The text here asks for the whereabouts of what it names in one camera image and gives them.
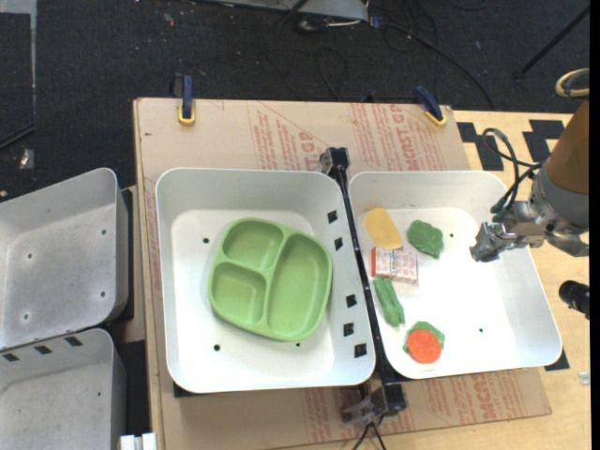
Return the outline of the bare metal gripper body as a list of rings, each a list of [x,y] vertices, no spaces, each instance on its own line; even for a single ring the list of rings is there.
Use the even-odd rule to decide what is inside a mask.
[[[573,257],[587,257],[590,247],[581,235],[589,230],[589,208],[552,205],[541,200],[517,201],[497,214],[497,234],[512,247],[539,248],[544,243]]]

